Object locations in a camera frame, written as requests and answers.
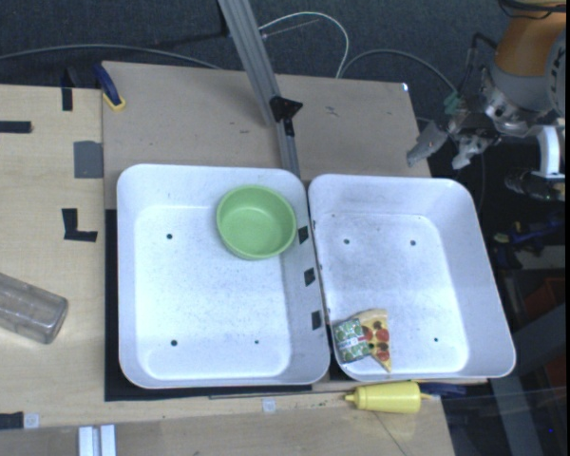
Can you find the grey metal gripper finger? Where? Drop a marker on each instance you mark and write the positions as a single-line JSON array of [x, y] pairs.
[[427, 143], [468, 152]]

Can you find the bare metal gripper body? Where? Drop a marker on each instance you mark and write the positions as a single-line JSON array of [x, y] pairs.
[[496, 117]]

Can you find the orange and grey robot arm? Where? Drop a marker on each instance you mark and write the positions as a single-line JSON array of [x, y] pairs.
[[527, 41]]

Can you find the white plastic tray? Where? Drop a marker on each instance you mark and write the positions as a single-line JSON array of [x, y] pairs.
[[408, 292], [209, 302]]

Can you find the green bowl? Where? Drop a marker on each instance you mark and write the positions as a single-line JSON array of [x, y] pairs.
[[256, 223]]

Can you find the toy pizza slice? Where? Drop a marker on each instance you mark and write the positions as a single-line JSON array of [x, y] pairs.
[[379, 337]]

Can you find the green and white packet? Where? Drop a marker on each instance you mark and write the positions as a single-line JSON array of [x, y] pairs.
[[350, 341]]

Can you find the pale wood board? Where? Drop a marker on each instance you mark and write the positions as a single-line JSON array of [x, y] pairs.
[[195, 112]]

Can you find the yellow squeeze bottle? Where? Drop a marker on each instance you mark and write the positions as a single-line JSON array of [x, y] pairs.
[[389, 397]]

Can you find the clear plastic bottle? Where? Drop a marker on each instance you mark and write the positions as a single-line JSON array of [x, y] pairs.
[[19, 304]]

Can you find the black cylinder on white bracket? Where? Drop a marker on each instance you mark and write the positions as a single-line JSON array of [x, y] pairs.
[[548, 152]]

